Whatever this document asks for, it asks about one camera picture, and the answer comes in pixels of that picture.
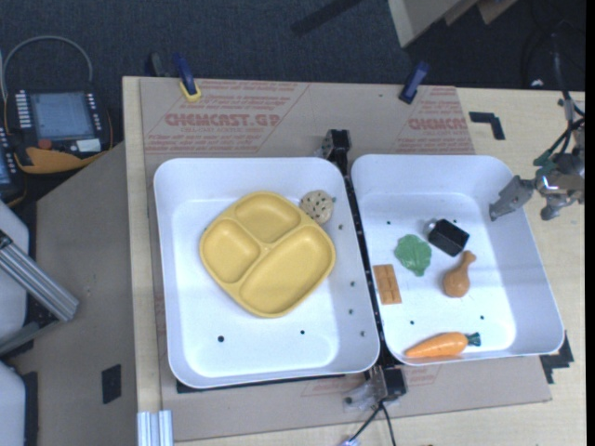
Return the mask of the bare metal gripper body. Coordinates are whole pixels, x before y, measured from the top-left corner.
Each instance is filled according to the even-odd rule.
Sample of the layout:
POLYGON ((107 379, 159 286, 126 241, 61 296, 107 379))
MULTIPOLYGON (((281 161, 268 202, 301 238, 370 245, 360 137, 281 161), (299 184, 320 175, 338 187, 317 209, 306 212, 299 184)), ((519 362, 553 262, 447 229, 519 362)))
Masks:
POLYGON ((585 201, 585 164, 569 152, 544 152, 534 160, 535 188, 547 205, 582 204, 585 201))

